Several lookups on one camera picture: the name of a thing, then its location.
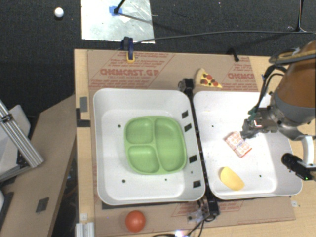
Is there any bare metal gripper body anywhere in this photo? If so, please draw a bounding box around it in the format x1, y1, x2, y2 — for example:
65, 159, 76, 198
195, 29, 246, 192
243, 107, 307, 141

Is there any orange and white packet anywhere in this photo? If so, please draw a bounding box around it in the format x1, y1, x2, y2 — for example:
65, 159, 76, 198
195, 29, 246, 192
224, 131, 253, 158

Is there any white plastic tray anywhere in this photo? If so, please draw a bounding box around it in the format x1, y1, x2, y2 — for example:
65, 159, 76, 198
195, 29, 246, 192
192, 90, 303, 200
93, 87, 206, 206

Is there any thin black rod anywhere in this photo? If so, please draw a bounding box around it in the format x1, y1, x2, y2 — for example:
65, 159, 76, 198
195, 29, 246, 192
188, 89, 213, 203

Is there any yellow toy chip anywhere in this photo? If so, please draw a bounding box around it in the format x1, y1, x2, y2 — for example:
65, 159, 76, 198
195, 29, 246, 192
219, 166, 245, 192

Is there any toy pizza slice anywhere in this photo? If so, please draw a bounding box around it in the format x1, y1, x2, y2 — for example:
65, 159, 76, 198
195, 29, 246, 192
195, 67, 223, 89

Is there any green divided plate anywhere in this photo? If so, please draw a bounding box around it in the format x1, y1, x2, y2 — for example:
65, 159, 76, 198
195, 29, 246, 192
123, 116, 187, 175

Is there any brown cardboard board red print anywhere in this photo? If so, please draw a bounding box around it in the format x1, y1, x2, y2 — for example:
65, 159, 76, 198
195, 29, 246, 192
86, 49, 296, 231

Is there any red-orange ball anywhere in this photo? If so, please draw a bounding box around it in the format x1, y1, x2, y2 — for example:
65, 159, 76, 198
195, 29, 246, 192
124, 210, 147, 233

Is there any black cylinder on white bracket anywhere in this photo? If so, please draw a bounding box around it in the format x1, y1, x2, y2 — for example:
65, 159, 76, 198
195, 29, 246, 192
281, 135, 316, 181

